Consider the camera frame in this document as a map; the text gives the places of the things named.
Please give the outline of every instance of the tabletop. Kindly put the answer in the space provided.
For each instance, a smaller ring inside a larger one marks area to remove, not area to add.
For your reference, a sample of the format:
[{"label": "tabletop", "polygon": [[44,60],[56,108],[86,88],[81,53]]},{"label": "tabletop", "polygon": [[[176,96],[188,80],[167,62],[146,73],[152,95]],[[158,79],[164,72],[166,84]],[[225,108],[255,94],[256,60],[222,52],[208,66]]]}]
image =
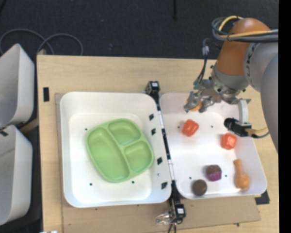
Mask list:
[{"label": "tabletop", "polygon": [[[205,77],[215,60],[208,60]],[[166,232],[155,216],[167,203],[77,209],[62,196],[61,160],[56,125],[56,94],[71,91],[143,92],[149,81],[159,81],[161,94],[188,93],[203,60],[136,57],[37,56],[38,123],[41,152],[43,230],[69,232]],[[260,94],[248,87],[241,94],[251,99],[249,121],[265,127]],[[279,232],[278,154],[270,136],[256,139],[267,179],[269,204],[256,206],[253,196],[182,200],[188,216],[177,226],[183,233]]]}]

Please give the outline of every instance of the red bell pepper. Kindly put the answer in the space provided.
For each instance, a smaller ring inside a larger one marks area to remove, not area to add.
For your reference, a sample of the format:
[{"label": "red bell pepper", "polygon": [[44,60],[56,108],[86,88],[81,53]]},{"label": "red bell pepper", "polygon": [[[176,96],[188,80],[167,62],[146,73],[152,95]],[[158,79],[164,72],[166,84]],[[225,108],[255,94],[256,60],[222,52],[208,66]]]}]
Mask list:
[{"label": "red bell pepper", "polygon": [[191,119],[188,119],[182,129],[182,133],[187,136],[192,136],[199,128],[198,123],[194,122]]},{"label": "red bell pepper", "polygon": [[234,134],[226,133],[221,137],[221,147],[231,150],[235,147],[237,137]]}]

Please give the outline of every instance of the white plastic container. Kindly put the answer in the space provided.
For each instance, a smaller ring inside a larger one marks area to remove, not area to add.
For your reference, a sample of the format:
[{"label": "white plastic container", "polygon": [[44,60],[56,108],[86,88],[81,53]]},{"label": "white plastic container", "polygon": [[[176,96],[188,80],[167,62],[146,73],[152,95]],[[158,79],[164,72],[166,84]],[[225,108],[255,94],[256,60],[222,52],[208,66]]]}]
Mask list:
[{"label": "white plastic container", "polygon": [[0,58],[0,128],[30,119],[34,106],[34,63],[19,45]]},{"label": "white plastic container", "polygon": [[[223,101],[208,107],[203,113],[186,113],[183,105],[187,97],[186,93],[166,93],[160,99],[179,193],[188,199],[262,194],[266,190],[267,181],[253,138],[237,136],[235,148],[226,150],[221,147],[221,136],[228,132],[224,120],[227,117],[239,120],[238,106]],[[190,137],[182,133],[182,127],[188,119],[199,125]],[[233,161],[236,159],[242,160],[242,167],[251,180],[247,190],[235,186]],[[220,180],[207,180],[205,170],[209,165],[219,165],[222,170]],[[192,183],[198,179],[207,182],[208,188],[203,196],[192,192]]]},{"label": "white plastic container", "polygon": [[34,63],[19,44],[0,58],[0,225],[23,217],[31,202],[32,144],[15,125],[34,106]]},{"label": "white plastic container", "polygon": [[[119,118],[132,120],[143,131],[152,146],[154,163],[130,180],[111,183],[95,169],[86,150],[85,137],[91,128]],[[61,98],[60,121],[64,196],[72,206],[159,203],[169,198],[171,178],[160,118],[150,96],[70,92]]]},{"label": "white plastic container", "polygon": [[31,201],[32,145],[14,125],[0,133],[0,225],[24,216]]}]

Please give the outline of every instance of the purple object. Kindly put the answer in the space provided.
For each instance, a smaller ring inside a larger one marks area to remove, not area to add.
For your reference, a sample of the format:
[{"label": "purple object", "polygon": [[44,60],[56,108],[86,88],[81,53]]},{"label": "purple object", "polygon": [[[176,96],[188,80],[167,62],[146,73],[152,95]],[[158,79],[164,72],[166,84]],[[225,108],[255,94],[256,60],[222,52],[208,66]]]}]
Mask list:
[{"label": "purple object", "polygon": [[206,176],[210,181],[218,181],[221,179],[222,170],[218,165],[210,165],[206,169]]}]

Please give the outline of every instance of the green plate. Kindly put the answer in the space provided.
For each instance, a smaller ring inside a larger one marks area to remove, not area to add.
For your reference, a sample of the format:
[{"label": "green plate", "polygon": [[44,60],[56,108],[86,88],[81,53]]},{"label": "green plate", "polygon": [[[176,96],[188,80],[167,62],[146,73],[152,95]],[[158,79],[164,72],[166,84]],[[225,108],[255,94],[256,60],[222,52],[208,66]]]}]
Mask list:
[{"label": "green plate", "polygon": [[154,154],[137,124],[117,119],[91,129],[86,148],[96,169],[106,180],[118,183],[151,167]]}]

